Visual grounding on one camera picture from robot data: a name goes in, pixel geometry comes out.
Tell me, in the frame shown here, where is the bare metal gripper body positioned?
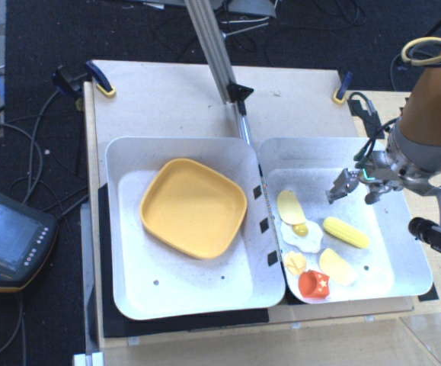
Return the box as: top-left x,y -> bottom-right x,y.
356,150 -> 433,197

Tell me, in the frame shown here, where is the yellow corn cob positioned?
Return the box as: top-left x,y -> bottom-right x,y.
321,216 -> 371,250

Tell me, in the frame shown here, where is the pale yellow potato chip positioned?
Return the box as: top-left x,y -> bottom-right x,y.
276,189 -> 308,226
318,247 -> 358,287

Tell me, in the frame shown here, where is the white plastic tray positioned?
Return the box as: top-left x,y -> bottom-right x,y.
257,136 -> 434,305
104,136 -> 287,321

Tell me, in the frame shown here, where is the white fried egg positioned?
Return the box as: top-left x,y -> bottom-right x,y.
280,219 -> 324,255

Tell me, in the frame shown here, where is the small yellow pasta piece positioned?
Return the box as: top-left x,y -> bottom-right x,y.
283,251 -> 308,277

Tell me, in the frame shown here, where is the thin black and white rod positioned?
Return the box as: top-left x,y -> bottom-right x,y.
238,114 -> 283,268

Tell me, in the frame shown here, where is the yellow plate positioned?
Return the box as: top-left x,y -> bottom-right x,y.
139,157 -> 249,261

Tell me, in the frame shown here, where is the pale wood board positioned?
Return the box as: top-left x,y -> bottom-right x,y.
84,59 -> 415,349

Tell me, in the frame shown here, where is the black cylinder on white bracket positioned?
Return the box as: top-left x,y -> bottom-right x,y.
407,186 -> 441,256

